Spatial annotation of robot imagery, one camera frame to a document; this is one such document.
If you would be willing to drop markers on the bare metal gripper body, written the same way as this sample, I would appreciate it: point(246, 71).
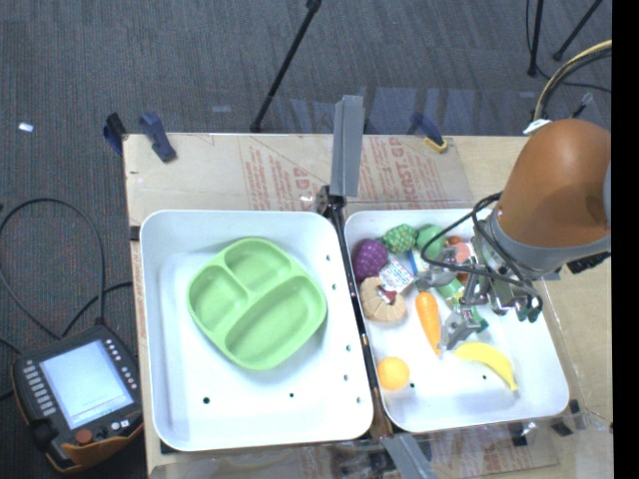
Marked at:
point(504, 292)

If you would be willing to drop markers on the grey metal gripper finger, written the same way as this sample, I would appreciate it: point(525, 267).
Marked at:
point(455, 328)
point(435, 278)

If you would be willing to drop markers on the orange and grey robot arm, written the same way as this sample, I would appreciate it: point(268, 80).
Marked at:
point(554, 187)

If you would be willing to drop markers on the orange carrot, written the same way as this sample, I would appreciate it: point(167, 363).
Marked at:
point(429, 317)

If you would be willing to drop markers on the red and orange toy food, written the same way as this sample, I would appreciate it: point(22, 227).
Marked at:
point(461, 250)

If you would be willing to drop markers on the white colourful packet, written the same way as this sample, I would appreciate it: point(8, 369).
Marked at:
point(397, 273)

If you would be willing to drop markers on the green apple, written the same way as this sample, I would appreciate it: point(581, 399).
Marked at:
point(429, 240)

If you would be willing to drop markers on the yellow banana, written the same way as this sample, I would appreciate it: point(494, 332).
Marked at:
point(486, 357)

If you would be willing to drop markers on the green broccoli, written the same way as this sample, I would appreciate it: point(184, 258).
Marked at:
point(399, 238)

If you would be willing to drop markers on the tan doughnut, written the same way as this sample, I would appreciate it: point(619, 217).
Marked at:
point(382, 310)

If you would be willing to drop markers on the purple grapes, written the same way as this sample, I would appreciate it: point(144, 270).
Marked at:
point(369, 260)

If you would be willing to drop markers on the orange ball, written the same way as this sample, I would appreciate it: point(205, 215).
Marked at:
point(393, 373)

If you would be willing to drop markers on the white plastic tray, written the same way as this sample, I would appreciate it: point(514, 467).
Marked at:
point(279, 407)
point(449, 407)

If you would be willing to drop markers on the green divided plate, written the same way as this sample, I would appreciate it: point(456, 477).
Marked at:
point(257, 302)

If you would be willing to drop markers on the brown cardboard board red print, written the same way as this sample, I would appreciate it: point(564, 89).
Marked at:
point(214, 172)

